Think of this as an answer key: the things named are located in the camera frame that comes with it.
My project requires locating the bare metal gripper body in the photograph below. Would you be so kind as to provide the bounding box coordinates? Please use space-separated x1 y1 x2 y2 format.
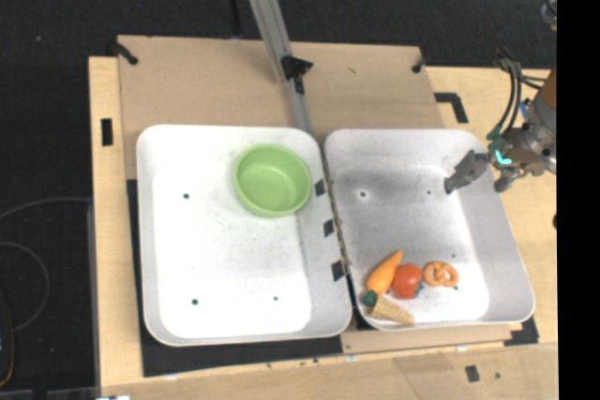
489 121 558 177

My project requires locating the white plastic tray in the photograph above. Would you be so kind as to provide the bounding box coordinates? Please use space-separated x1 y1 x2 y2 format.
322 127 537 333
135 123 354 348

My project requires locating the orange toy pretzel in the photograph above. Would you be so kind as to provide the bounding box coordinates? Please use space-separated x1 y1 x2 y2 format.
422 260 460 289

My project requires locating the red toy tomato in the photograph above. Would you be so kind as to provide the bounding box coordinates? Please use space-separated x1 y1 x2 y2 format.
391 262 426 301

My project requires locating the orange toy carrot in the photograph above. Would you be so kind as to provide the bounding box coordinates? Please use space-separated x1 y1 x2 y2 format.
360 249 405 309

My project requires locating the tan toy ice cream cone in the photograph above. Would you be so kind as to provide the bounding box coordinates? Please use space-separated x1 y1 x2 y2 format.
369 294 416 326

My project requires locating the green bowl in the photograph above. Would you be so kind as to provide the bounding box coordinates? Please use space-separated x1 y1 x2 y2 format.
233 143 314 219

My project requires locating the brown cardboard board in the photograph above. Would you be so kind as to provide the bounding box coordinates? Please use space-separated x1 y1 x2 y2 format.
115 34 517 355

